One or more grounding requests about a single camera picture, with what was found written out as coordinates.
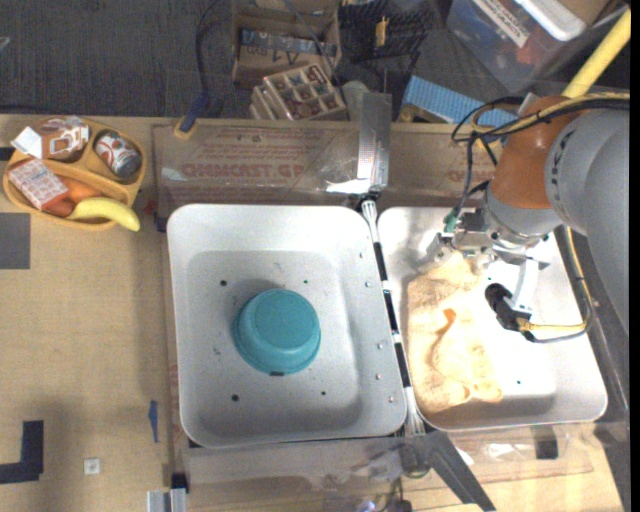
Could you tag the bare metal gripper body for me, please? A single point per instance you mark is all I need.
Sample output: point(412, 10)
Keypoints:
point(475, 234)

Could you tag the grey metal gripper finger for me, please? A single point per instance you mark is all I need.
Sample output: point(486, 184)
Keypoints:
point(438, 248)

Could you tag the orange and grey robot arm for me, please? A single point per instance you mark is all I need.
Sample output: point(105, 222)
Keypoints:
point(590, 170)

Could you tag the yellow cloth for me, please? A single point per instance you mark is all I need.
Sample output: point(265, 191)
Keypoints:
point(445, 345)

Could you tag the white plastic tray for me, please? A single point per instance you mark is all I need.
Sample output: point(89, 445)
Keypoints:
point(545, 370)
point(210, 320)

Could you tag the teal bowl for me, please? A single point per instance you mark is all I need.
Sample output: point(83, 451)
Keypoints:
point(277, 331)

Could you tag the yellow banana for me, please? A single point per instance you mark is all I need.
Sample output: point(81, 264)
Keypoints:
point(107, 209)

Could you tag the red and white can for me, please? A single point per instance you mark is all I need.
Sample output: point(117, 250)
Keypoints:
point(117, 154)

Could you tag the yellow divided plate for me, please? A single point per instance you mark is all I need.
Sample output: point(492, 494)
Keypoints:
point(102, 187)

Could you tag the orange carrot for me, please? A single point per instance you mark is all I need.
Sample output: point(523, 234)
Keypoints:
point(80, 191)

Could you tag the brown and white carton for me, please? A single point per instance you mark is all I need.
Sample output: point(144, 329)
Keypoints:
point(60, 140)

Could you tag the pink and white packet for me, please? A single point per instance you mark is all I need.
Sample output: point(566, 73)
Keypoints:
point(37, 182)

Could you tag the small white square block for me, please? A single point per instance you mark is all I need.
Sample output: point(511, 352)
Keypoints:
point(92, 466)

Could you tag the black cylinder on white bracket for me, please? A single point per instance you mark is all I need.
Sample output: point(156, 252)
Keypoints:
point(502, 302)

